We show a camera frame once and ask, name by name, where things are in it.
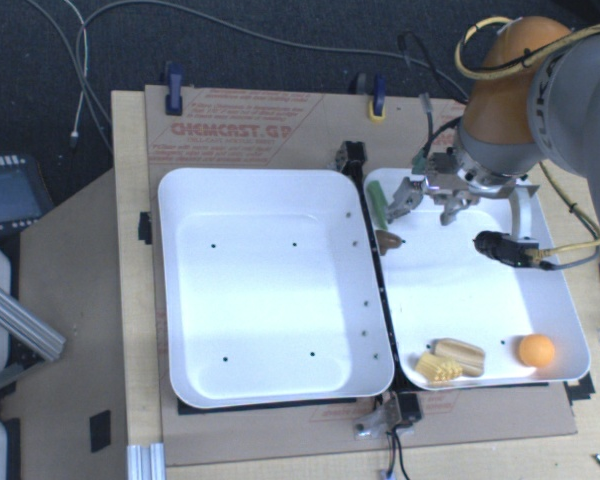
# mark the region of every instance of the dark background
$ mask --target dark background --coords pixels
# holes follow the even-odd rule
[[[35,0],[74,45],[79,23],[61,0]],[[88,16],[117,0],[71,0]],[[396,37],[416,32],[437,67],[468,92],[453,50],[467,27],[490,15],[543,15],[569,27],[600,22],[600,0],[166,0],[255,31],[324,46],[397,52]],[[344,93],[356,73],[387,78],[387,93],[446,97],[424,69],[399,60],[334,55],[273,45],[184,13],[129,6],[88,28],[89,80],[105,107],[112,90],[160,82],[167,61],[196,86]],[[415,45],[410,51],[422,59]],[[469,52],[479,62],[480,45]],[[83,112],[80,139],[69,146],[80,86],[55,29],[22,0],[0,0],[0,152],[30,154],[55,204],[112,166],[93,120]]]

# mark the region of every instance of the white tray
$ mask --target white tray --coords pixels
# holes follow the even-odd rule
[[[369,173],[391,202],[407,169]],[[533,237],[542,248],[551,238],[533,198]],[[514,269],[479,254],[473,238],[484,230],[511,231],[507,200],[482,199],[442,226],[442,206],[425,197],[410,214],[389,225],[406,243],[382,257],[400,363],[424,389],[450,389],[574,380],[589,370],[589,349],[561,271]],[[522,336],[544,333],[556,347],[545,368],[524,366],[516,357]],[[432,385],[415,371],[420,355],[440,338],[456,338],[485,350],[485,373]]]
[[[326,170],[171,171],[158,205],[172,386],[217,408],[373,396],[394,363],[359,196]]]

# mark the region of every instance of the wooden table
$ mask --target wooden table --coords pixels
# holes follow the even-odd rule
[[[115,180],[120,256],[120,288],[126,376],[128,444],[163,441],[152,250],[138,240],[138,216],[150,210],[147,131],[143,92],[113,93]],[[560,183],[590,214],[586,182],[556,171]],[[539,171],[532,181],[542,182]],[[581,226],[557,196],[541,191],[541,204],[557,244],[581,237]],[[600,276],[597,263],[567,270],[566,278],[591,352],[596,393],[573,406],[578,433],[541,439],[410,448],[406,468],[414,479],[600,478]],[[167,468],[169,479],[379,478],[388,451],[254,460]]]

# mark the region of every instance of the orange fruit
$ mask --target orange fruit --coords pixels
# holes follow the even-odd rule
[[[547,366],[556,355],[553,341],[544,334],[529,334],[522,338],[518,347],[518,356],[527,366],[541,368]]]

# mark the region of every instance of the yellow cable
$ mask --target yellow cable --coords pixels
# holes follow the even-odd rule
[[[589,241],[589,242],[582,242],[582,243],[576,243],[576,244],[570,244],[570,245],[562,245],[560,247],[554,247],[552,249],[540,249],[540,250],[536,250],[536,251],[529,251],[529,255],[531,255],[535,261],[540,261],[541,259],[546,258],[548,256],[553,256],[554,254],[560,254],[563,252],[575,251],[575,250],[579,250],[579,249],[585,249],[585,248],[589,248],[589,247],[599,246],[600,245],[600,227],[598,226],[598,224],[596,224],[596,222],[591,217],[589,217],[589,215],[587,215],[583,210],[581,210],[577,206],[577,203],[574,203],[569,198],[569,196],[565,193],[565,191],[562,189],[562,187],[555,180],[555,178],[551,175],[551,173],[549,172],[547,167],[542,162],[540,162],[539,165],[540,165],[540,168],[542,169],[542,172],[544,173],[545,177],[547,178],[547,181],[551,184],[553,189],[560,196],[560,198],[564,201],[564,203],[570,208],[570,211],[577,214],[582,219],[586,220],[587,223],[589,224],[589,226],[591,226],[591,228],[593,229],[592,234],[594,234],[595,236],[594,236],[594,240]]]
[[[594,34],[600,34],[600,24],[593,25],[582,30],[578,30],[577,32],[573,32],[568,36],[561,37],[560,39],[549,43],[542,48],[538,48],[537,50],[531,52],[529,55],[526,55],[523,59],[513,66],[503,67],[502,69],[497,69],[494,71],[474,71],[467,68],[462,62],[461,51],[464,46],[467,45],[469,40],[482,28],[489,25],[508,25],[512,23],[514,20],[510,18],[505,18],[502,16],[495,16],[492,18],[484,19],[472,27],[470,27],[462,37],[462,39],[456,45],[456,50],[454,54],[454,60],[458,71],[461,74],[466,76],[467,78],[471,78],[473,80],[496,80],[498,78],[504,78],[509,75],[513,75],[515,73],[519,73],[524,69],[528,69],[532,67],[539,60],[544,59],[548,55],[552,54],[555,51],[564,48],[565,46],[584,39],[585,37],[592,36]]]

